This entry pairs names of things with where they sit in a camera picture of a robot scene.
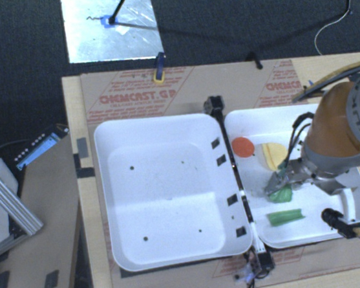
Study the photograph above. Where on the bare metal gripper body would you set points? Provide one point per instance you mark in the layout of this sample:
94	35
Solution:
296	173

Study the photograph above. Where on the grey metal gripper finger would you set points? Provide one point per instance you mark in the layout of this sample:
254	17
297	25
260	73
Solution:
273	186

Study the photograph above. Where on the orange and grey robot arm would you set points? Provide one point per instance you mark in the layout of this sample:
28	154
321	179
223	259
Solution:
337	127

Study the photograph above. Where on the green crumpled toy vegetable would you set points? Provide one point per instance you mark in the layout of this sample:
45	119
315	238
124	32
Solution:
282	196

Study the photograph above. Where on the yellow and white toy bread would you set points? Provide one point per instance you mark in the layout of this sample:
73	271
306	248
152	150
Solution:
274	156

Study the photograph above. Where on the green long toy vegetable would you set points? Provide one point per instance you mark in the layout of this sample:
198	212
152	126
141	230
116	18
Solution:
285	217

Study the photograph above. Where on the thin black and white rod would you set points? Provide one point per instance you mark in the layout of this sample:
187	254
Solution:
235	166

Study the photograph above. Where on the orange round toy food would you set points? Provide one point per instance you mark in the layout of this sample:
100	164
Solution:
243	147

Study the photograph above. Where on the white plastic tray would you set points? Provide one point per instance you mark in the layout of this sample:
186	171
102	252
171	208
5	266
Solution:
169	190
311	231

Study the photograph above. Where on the brown cardboard board, red print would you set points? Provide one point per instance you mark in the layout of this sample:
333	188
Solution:
217	80

